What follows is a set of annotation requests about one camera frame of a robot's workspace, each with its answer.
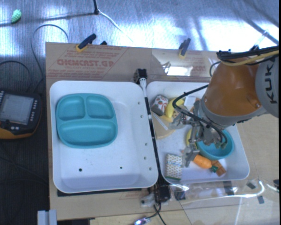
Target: black wire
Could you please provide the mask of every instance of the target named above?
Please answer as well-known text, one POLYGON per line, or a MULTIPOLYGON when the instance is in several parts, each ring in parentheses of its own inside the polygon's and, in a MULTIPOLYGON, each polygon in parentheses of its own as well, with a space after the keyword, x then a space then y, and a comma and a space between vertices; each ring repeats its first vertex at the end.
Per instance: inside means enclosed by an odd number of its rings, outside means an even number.
POLYGON ((97 6, 97 2, 96 2, 96 0, 93 0, 93 2, 94 2, 94 6, 95 6, 95 11, 94 11, 94 13, 95 13, 96 15, 98 15, 98 14, 99 14, 99 9, 98 9, 98 6, 97 6))
POLYGON ((153 215, 151 215, 151 216, 149 216, 149 217, 146 217, 146 218, 153 218, 153 217, 155 217, 156 215, 158 215, 159 212, 160 212, 160 210, 161 210, 161 202, 158 204, 158 206, 159 206, 159 208, 158 208, 158 210, 157 210, 157 209, 156 209, 156 206, 154 205, 154 208, 155 208, 156 212, 155 212, 153 215))
MULTIPOLYGON (((1 144, 1 148, 4 150, 5 154, 9 157, 9 159, 11 160, 12 162, 12 165, 13 167, 16 169, 19 177, 21 177, 21 174, 20 174, 20 170, 18 169, 18 167, 15 165, 15 157, 18 153, 18 150, 19 150, 19 143, 17 144, 17 147, 16 147, 16 151, 14 153, 14 156, 11 156, 8 151, 6 150, 4 144, 1 144)), ((4 179, 4 189, 6 190, 6 187, 7 187, 7 184, 8 184, 8 177, 10 176, 10 173, 11 173, 11 167, 4 179)), ((3 203, 3 212, 4 212, 4 215, 7 219, 7 222, 8 224, 12 225, 13 224, 13 221, 15 220, 15 218, 18 216, 20 210, 22 209, 23 207, 23 204, 24 204, 24 198, 25 198, 25 187, 24 187, 24 183, 22 182, 22 199, 21 199, 21 202, 20 202, 20 205, 18 207, 18 209, 16 210, 16 212, 14 213, 14 215, 12 217, 9 216, 9 214, 7 213, 7 204, 6 204, 6 201, 7 201, 7 193, 4 193, 4 203, 3 203)))
POLYGON ((277 50, 279 50, 279 46, 272 46, 272 47, 250 50, 247 52, 238 52, 238 53, 231 53, 230 51, 228 51, 228 52, 219 51, 216 53, 216 55, 217 55, 218 59, 220 59, 220 60, 230 60, 230 59, 236 59, 236 58, 250 57, 250 56, 254 56, 254 55, 261 55, 261 54, 270 53, 270 52, 277 51, 277 50))
MULTIPOLYGON (((278 55, 273 55, 273 56, 271 56, 271 57, 269 57, 269 58, 266 58, 266 59, 263 59, 262 61, 259 61, 259 62, 245 63, 244 65, 253 66, 253 65, 257 65, 257 64, 259 64, 259 63, 261 63, 261 62, 266 62, 266 61, 272 60, 272 59, 274 59, 274 58, 276 58, 276 57, 278 57, 278 55)), ((231 60, 222 60, 222 61, 224 61, 224 62, 229 62, 229 63, 236 63, 235 61, 231 61, 231 60)))
POLYGON ((196 116, 196 115, 190 113, 190 112, 187 111, 187 110, 184 110, 183 108, 179 107, 179 106, 176 104, 176 102, 177 102, 178 100, 180 100, 180 99, 182 99, 182 98, 184 98, 184 97, 186 97, 186 96, 188 96, 188 95, 190 95, 190 94, 192 94, 192 93, 195 93, 195 92, 197 92, 197 91, 200 91, 200 90, 202 90, 202 89, 204 89, 204 88, 207 88, 207 87, 208 87, 208 84, 207 84, 207 85, 204 85, 204 86, 202 86, 202 87, 199 87, 199 88, 197 88, 197 89, 194 89, 194 90, 192 90, 192 91, 183 93, 182 95, 180 95, 179 97, 177 97, 177 98, 173 101, 172 105, 173 105, 173 107, 174 107, 175 109, 178 109, 182 114, 193 118, 195 121, 201 121, 201 122, 206 123, 207 125, 211 126, 211 127, 212 127, 214 130, 216 130, 217 133, 219 134, 219 136, 220 136, 220 138, 221 138, 221 141, 220 141, 220 142, 223 142, 222 137, 224 137, 224 138, 225 138, 225 143, 227 143, 227 142, 228 142, 228 139, 227 139, 226 135, 225 135, 220 129, 218 129, 215 125, 213 125, 212 123, 210 123, 210 122, 208 122, 208 121, 206 121, 206 120, 204 120, 204 119, 202 119, 202 118, 200 118, 200 117, 198 117, 198 116, 196 116))
POLYGON ((48 187, 48 183, 43 182, 43 181, 39 181, 36 179, 29 179, 29 178, 19 178, 19 179, 8 179, 7 181, 1 181, 0 185, 2 184, 14 184, 20 181, 24 181, 24 182, 33 182, 33 183, 38 183, 41 185, 44 185, 46 188, 48 187))
POLYGON ((212 65, 210 66, 209 75, 210 75, 211 77, 212 77, 212 73, 211 73, 212 68, 213 68, 216 64, 219 64, 219 63, 221 63, 221 61, 215 62, 214 64, 212 64, 212 65))
POLYGON ((33 90, 34 92, 37 90, 37 88, 38 88, 38 86, 39 86, 39 84, 40 84, 41 82, 45 82, 45 74, 44 74, 44 72, 43 72, 43 70, 42 70, 42 68, 41 68, 41 65, 40 65, 40 63, 39 63, 39 61, 38 61, 38 59, 37 59, 37 55, 36 55, 36 53, 35 53, 35 51, 34 51, 34 49, 33 49, 33 39, 34 39, 35 33, 36 33, 40 28, 45 27, 45 26, 52 26, 52 27, 56 27, 56 28, 60 29, 60 30, 66 35, 67 41, 69 41, 69 37, 68 37, 66 31, 63 30, 61 27, 55 25, 55 24, 43 24, 43 25, 37 27, 37 28, 34 30, 32 36, 31 36, 31 39, 30 39, 30 46, 31 46, 31 49, 32 49, 32 54, 33 54, 35 60, 37 61, 37 66, 38 66, 38 68, 39 68, 39 70, 40 70, 40 72, 41 72, 41 76, 42 76, 41 80, 40 80, 40 81, 37 83, 37 85, 35 86, 35 88, 34 88, 34 90, 33 90))
POLYGON ((31 86, 31 84, 32 84, 32 76, 31 76, 31 73, 30 73, 28 67, 27 67, 25 64, 23 64, 23 63, 21 63, 21 62, 19 62, 19 61, 15 61, 15 60, 3 61, 3 62, 0 63, 0 66, 3 65, 3 64, 9 63, 9 62, 13 62, 13 63, 20 64, 21 66, 23 66, 23 67, 28 71, 28 74, 29 74, 29 77, 30 77, 29 86, 28 86, 27 89, 26 89, 26 91, 28 91, 29 88, 30 88, 30 86, 31 86))
MULTIPOLYGON (((7 160, 7 159, 1 157, 1 156, 0 156, 0 159, 1 159, 2 161, 6 162, 6 163, 13 164, 11 161, 9 161, 9 160, 7 160)), ((16 166, 18 169, 22 169, 22 170, 27 171, 27 172, 31 173, 32 175, 38 177, 38 178, 41 179, 45 184, 47 184, 47 185, 49 184, 46 179, 42 178, 40 175, 38 175, 38 174, 32 172, 31 170, 29 170, 29 169, 27 169, 27 168, 25 168, 25 167, 23 167, 23 166, 21 166, 21 165, 18 165, 18 164, 15 164, 15 166, 16 166)))
POLYGON ((155 205, 154 205, 154 209, 155 209, 155 211, 157 212, 157 214, 158 214, 160 220, 162 221, 162 223, 163 223, 164 225, 166 225, 166 223, 164 222, 163 218, 161 217, 159 211, 156 209, 156 206, 155 206, 155 205))

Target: orange carrot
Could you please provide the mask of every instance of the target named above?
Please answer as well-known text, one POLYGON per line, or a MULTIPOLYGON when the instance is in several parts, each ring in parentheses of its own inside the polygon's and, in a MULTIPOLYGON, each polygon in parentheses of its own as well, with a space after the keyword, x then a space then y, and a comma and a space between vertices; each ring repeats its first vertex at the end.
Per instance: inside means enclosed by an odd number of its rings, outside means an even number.
POLYGON ((197 154, 193 160, 193 162, 200 166, 201 168, 211 168, 212 164, 211 164, 211 160, 209 160, 206 157, 201 156, 200 154, 197 154))

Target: gray carpet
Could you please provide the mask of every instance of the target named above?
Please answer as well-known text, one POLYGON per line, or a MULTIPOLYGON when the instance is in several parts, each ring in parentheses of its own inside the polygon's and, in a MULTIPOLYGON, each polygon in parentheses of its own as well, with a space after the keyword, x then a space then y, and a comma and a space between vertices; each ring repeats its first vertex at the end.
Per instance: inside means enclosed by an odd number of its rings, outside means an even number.
MULTIPOLYGON (((243 52, 265 31, 261 48, 279 43, 279 0, 96 1, 100 15, 93 0, 0 0, 0 88, 40 93, 45 104, 45 42, 79 43, 92 33, 93 44, 166 49, 191 38, 191 50, 243 52), (22 17, 11 24, 15 9, 22 17)), ((49 209, 46 121, 44 106, 33 136, 0 141, 0 224, 37 224, 37 211, 49 209)))

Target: toy banana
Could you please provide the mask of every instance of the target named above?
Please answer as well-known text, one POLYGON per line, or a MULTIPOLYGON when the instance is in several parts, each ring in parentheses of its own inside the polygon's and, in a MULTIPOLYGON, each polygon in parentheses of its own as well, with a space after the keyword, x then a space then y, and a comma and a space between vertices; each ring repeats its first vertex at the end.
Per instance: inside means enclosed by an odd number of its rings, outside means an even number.
MULTIPOLYGON (((173 98, 172 100, 169 101, 167 107, 165 108, 165 116, 167 116, 168 118, 171 118, 173 116, 174 113, 174 107, 173 107, 173 101, 175 100, 175 98, 173 98)), ((181 105, 184 103, 183 99, 180 99, 176 102, 176 105, 181 105)))

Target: white cable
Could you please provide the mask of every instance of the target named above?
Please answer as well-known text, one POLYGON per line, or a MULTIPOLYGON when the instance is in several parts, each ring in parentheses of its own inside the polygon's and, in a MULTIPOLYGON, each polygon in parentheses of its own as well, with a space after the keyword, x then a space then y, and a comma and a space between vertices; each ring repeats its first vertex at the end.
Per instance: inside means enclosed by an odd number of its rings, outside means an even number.
POLYGON ((98 11, 100 15, 106 17, 117 29, 119 29, 122 33, 124 33, 133 42, 133 40, 123 30, 121 30, 121 28, 107 14, 101 12, 99 9, 98 11))

